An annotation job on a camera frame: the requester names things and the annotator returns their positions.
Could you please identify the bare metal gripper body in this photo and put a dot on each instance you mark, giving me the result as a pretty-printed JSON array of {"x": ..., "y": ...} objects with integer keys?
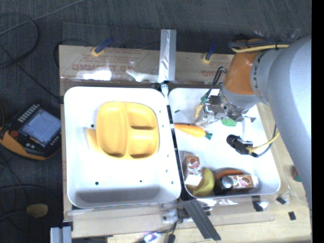
[{"x": 222, "y": 107}]

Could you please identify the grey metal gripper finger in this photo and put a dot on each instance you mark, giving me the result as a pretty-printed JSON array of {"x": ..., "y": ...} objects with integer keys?
[
  {"x": 204, "y": 122},
  {"x": 199, "y": 111}
]

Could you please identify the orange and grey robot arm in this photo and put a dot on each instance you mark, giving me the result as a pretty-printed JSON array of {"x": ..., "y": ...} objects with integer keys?
[{"x": 286, "y": 85}]

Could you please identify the green broccoli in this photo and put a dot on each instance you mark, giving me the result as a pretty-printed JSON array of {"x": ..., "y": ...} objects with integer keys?
[{"x": 229, "y": 122}]

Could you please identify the orange carrot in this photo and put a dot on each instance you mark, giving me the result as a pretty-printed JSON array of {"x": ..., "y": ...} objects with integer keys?
[{"x": 189, "y": 130}]

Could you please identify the white plastic tray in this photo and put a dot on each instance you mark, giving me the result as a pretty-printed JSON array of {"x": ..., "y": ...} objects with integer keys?
[
  {"x": 222, "y": 156},
  {"x": 121, "y": 176}
]

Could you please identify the brown and white carton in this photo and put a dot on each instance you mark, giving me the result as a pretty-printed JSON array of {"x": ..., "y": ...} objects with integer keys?
[
  {"x": 244, "y": 181},
  {"x": 193, "y": 164}
]

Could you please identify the orange sausage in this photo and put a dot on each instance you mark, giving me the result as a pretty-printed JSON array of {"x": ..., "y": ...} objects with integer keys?
[{"x": 229, "y": 172}]

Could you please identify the yellow banana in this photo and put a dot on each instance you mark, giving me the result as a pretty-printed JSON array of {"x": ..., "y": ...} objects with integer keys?
[{"x": 207, "y": 183}]

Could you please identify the black can with silver top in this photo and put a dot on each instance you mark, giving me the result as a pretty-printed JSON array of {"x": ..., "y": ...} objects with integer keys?
[{"x": 224, "y": 185}]

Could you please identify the yellow divided plate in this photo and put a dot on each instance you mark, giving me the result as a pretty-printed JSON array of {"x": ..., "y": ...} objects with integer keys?
[{"x": 126, "y": 130}]

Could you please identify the brown cardboard board red print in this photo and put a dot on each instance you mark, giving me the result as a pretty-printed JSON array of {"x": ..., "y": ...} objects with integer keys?
[{"x": 141, "y": 59}]

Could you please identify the red and green small object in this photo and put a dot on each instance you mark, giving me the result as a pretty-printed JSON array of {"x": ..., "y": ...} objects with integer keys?
[{"x": 296, "y": 174}]

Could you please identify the black cylinder on white bracket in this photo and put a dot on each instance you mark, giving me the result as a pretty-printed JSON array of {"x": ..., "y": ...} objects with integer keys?
[{"x": 239, "y": 143}]

